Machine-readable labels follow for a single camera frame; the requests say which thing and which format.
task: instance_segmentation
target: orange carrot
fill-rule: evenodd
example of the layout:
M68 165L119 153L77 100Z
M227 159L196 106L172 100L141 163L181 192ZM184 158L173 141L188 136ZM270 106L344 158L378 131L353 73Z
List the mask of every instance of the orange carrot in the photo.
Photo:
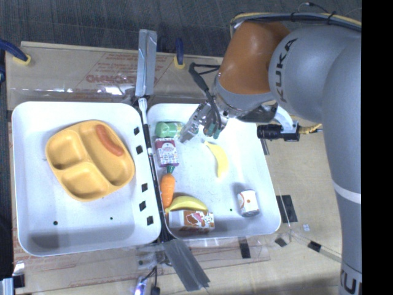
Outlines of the orange carrot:
M173 199L174 185L176 183L176 180L172 175L173 170L174 166L168 165L166 167L167 173L161 178L160 188L164 209L171 205Z

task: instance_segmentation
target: yellow banana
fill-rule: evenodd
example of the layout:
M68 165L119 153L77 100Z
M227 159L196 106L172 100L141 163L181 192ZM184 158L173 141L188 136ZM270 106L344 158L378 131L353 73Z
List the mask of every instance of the yellow banana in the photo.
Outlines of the yellow banana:
M218 178L225 177L229 170L229 161L225 151L219 145L212 144L207 141L205 141L204 143L210 148L210 151L213 153L214 157L217 160Z
M197 198L189 195L180 195L173 199L171 205L165 209L166 213L171 210L193 210L193 211L204 211L208 212L207 206Z

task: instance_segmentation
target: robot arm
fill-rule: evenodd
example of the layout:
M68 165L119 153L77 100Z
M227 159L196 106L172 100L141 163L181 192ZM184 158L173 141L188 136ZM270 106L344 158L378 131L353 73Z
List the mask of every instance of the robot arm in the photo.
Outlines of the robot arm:
M277 23L284 20L320 25L289 32ZM258 126L259 138L286 141L298 141L289 114L321 123L343 236L340 294L362 294L361 24L303 13L241 14L231 24L211 99L200 104L180 141L200 125L218 138L231 117L266 123ZM280 125L269 124L274 120Z

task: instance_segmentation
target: sausage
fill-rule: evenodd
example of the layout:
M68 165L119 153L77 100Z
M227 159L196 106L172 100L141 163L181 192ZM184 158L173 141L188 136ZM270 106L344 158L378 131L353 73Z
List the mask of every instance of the sausage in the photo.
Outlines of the sausage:
M109 137L106 131L105 126L96 125L96 133L98 135L100 142L109 152L111 152L116 156L122 156L124 154L123 148L121 146L118 146L111 140L111 138Z

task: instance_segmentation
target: white can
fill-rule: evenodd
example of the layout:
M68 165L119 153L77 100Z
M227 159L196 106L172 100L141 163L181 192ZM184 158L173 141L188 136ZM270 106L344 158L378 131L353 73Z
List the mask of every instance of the white can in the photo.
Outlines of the white can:
M238 194L240 214L244 217L254 216L260 213L257 196L254 190L245 190Z

